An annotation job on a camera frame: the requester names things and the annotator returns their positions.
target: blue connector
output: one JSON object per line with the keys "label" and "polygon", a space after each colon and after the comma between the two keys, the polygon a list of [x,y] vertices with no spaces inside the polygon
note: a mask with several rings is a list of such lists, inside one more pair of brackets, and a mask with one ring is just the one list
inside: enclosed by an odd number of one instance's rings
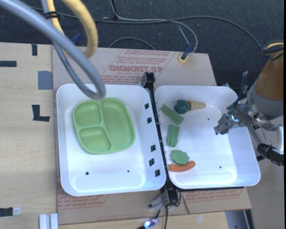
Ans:
{"label": "blue connector", "polygon": [[193,51],[194,45],[190,44],[187,49],[179,56],[179,62],[184,63],[187,60],[187,56]]}
{"label": "blue connector", "polygon": [[73,38],[72,38],[72,42],[77,45],[77,43],[80,41],[80,39],[82,39],[82,35],[81,34],[76,34]]}

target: toy celery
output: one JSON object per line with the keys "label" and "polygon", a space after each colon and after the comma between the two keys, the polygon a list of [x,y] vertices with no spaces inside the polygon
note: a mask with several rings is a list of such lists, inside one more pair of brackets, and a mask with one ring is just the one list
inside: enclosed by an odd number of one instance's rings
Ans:
{"label": "toy celery", "polygon": [[181,122],[184,120],[182,116],[177,114],[174,110],[171,108],[167,107],[165,104],[162,105],[160,110],[167,116],[169,117],[172,121],[174,121],[177,125],[180,125]]}
{"label": "toy celery", "polygon": [[178,143],[179,127],[175,125],[168,125],[166,144],[170,147],[176,147]]}

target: toy sausage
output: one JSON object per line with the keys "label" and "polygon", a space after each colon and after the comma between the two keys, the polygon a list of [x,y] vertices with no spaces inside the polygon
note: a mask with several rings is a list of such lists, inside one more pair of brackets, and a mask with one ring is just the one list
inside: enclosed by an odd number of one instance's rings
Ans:
{"label": "toy sausage", "polygon": [[191,161],[187,162],[186,165],[170,164],[170,165],[168,165],[168,169],[170,171],[181,172],[181,171],[189,170],[189,169],[193,168],[195,165],[196,165],[196,163],[191,160]]}

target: gray cable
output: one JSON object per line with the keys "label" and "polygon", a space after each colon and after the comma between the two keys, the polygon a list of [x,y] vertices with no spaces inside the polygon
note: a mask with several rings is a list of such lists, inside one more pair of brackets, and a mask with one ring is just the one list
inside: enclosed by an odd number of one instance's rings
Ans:
{"label": "gray cable", "polygon": [[[49,12],[47,0],[40,0],[43,13]],[[76,85],[81,89],[83,93],[85,93],[87,96],[90,96],[90,89],[81,81],[81,79],[78,77],[77,73],[73,70],[72,66],[70,65],[68,59],[66,58],[65,53],[63,52],[62,48],[56,43],[52,42],[54,45],[54,48],[61,59],[61,62],[65,66],[65,69],[69,73],[70,77],[73,79],[73,81],[76,83]]]}
{"label": "gray cable", "polygon": [[89,89],[80,80],[78,75],[71,68],[70,64],[67,61],[63,62],[65,67],[66,65],[69,66],[66,67],[66,70],[84,94],[86,94],[92,99],[102,99],[105,97],[106,88],[101,76],[96,71],[92,63],[84,56],[84,54],[80,50],[78,50],[78,48],[71,42],[71,40],[69,40],[62,33],[60,33],[39,13],[31,9],[28,5],[26,5],[20,0],[0,0],[0,7],[11,12],[12,14],[27,22],[35,29],[39,30],[53,42],[54,46],[56,45],[55,49],[57,49],[58,52],[62,52],[62,49],[64,49],[79,64],[79,66],[83,68],[85,73],[93,82],[97,92],[94,92]]}

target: black clip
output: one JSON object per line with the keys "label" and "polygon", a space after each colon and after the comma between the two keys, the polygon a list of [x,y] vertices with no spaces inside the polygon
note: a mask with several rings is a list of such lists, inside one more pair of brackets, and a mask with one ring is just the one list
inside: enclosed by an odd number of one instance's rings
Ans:
{"label": "black clip", "polygon": [[62,16],[58,14],[56,11],[50,11],[50,12],[44,13],[44,17],[46,19],[53,19],[53,18],[57,18],[59,20],[62,19]]}

